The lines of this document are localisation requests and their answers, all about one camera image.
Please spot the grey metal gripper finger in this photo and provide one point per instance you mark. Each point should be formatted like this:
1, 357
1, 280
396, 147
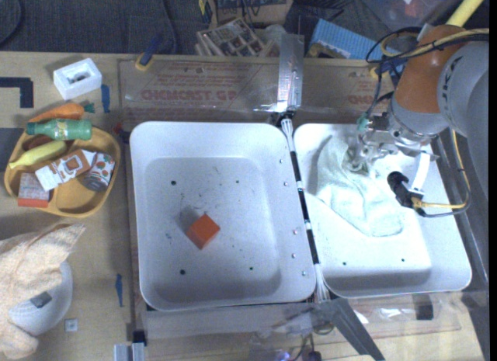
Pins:
367, 160
353, 157

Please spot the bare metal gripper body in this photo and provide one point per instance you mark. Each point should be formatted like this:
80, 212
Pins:
382, 138

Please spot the white towel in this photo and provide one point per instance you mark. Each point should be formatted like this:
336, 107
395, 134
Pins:
361, 196

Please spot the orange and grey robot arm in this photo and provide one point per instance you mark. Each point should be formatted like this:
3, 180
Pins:
423, 72

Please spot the thin black and white rod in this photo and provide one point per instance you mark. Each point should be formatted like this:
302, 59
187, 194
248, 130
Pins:
302, 196

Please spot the white plastic tray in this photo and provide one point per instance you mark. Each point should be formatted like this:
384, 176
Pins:
388, 258
217, 204

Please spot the blue corrugated sheet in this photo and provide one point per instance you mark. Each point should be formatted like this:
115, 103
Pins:
341, 43

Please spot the brown cardboard board red print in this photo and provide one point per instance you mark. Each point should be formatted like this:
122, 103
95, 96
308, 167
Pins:
202, 87

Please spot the orange cube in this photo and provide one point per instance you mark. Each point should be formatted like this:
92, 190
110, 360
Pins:
202, 231

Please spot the small white printed can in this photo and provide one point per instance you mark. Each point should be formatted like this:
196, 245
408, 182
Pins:
100, 173

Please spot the orange divided plate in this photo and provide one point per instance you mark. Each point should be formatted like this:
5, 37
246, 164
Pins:
74, 198

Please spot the white foam box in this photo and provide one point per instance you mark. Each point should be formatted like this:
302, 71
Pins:
77, 80

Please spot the white and orange carton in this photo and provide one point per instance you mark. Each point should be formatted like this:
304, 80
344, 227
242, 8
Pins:
62, 169

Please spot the orange carrot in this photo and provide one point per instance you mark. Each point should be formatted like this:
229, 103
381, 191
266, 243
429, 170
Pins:
62, 112

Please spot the green bottle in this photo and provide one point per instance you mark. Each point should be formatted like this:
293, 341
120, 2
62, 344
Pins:
58, 129

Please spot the yellow banana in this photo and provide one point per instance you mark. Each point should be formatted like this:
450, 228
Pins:
39, 153

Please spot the orange and white packet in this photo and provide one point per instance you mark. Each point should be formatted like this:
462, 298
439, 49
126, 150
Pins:
33, 192

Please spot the beige cloth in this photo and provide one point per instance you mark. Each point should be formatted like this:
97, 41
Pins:
27, 258

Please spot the white bowl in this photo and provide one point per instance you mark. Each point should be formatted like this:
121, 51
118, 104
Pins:
42, 316

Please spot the black cylinder on white bracket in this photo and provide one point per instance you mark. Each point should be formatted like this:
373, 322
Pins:
402, 190

